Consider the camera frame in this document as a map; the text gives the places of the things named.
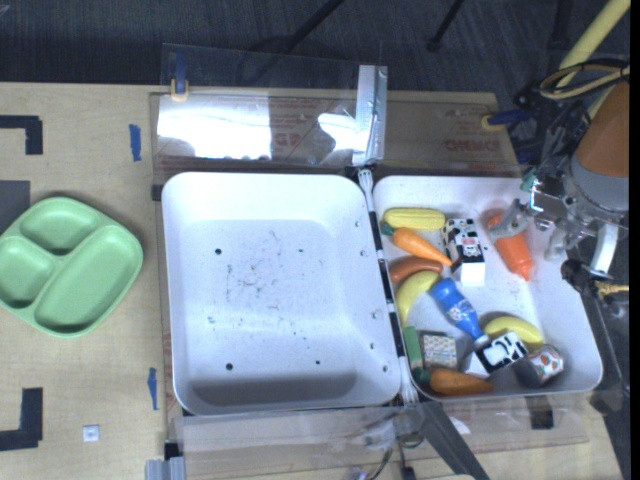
table surface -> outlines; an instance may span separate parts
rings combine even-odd
[[[43,440],[37,448],[0,452],[0,479],[143,478],[145,461],[163,455],[168,424],[149,139],[150,95],[157,92],[165,91],[156,86],[0,84],[2,114],[37,115],[44,123],[42,155],[25,155],[24,131],[0,130],[0,179],[29,180],[32,204],[53,195],[87,202],[130,229],[145,255],[120,305],[82,338],[51,337],[0,311],[0,429],[18,428],[23,388],[42,387],[44,392]],[[140,161],[132,156],[129,125],[141,131]],[[147,386],[150,368],[158,372],[157,409]],[[480,453],[478,460],[491,478],[621,478],[602,417],[588,404],[584,407],[585,442]],[[83,441],[85,425],[99,425],[99,441]],[[419,478],[451,475],[440,458],[411,465]],[[321,477],[341,479],[344,474],[345,469],[325,470]],[[314,472],[278,475],[318,477]],[[379,478],[399,478],[398,470],[388,467]]]

green plate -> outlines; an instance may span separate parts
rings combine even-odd
[[[81,336],[115,309],[142,259],[136,237],[105,214],[45,199],[0,235],[0,305],[53,336]]]

banana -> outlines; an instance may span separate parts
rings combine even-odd
[[[514,331],[525,345],[539,346],[544,343],[542,334],[534,325],[515,316],[500,316],[491,320],[482,330],[491,338]]]
[[[406,325],[414,301],[418,296],[429,291],[439,277],[437,272],[423,270],[412,274],[400,285],[396,292],[396,308],[402,327]]]

orange bottle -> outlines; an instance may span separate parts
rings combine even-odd
[[[488,227],[499,224],[502,220],[501,215],[496,215],[487,222]],[[496,249],[507,264],[507,268],[514,274],[518,274],[529,281],[529,271],[533,267],[529,247],[522,233],[511,237],[498,238],[495,243]]]

soda can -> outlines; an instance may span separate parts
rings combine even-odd
[[[556,347],[546,344],[517,361],[513,366],[516,377],[522,385],[528,388],[539,388],[564,370],[564,358]]]

